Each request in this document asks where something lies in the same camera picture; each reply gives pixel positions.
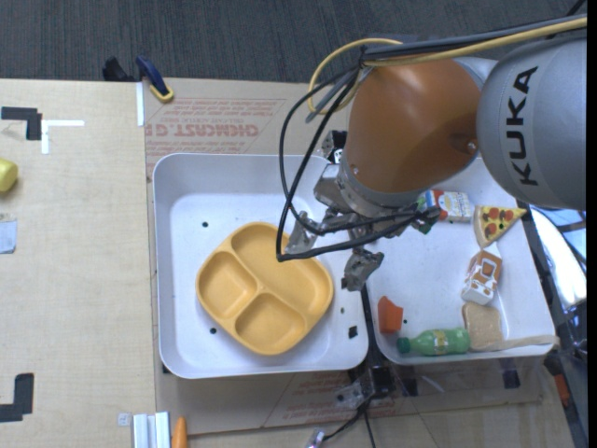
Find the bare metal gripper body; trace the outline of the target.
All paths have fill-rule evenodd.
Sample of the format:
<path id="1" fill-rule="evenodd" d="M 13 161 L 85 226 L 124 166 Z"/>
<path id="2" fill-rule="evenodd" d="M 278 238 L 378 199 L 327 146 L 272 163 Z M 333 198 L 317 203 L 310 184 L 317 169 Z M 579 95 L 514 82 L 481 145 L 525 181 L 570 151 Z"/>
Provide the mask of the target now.
<path id="1" fill-rule="evenodd" d="M 326 236 L 346 232 L 352 247 L 399 236 L 409 226 L 417 230 L 422 227 L 417 191 L 371 189 L 358 181 L 345 163 L 329 164 L 313 193 L 326 206 L 326 212 L 322 220 L 312 224 L 312 233 Z"/>

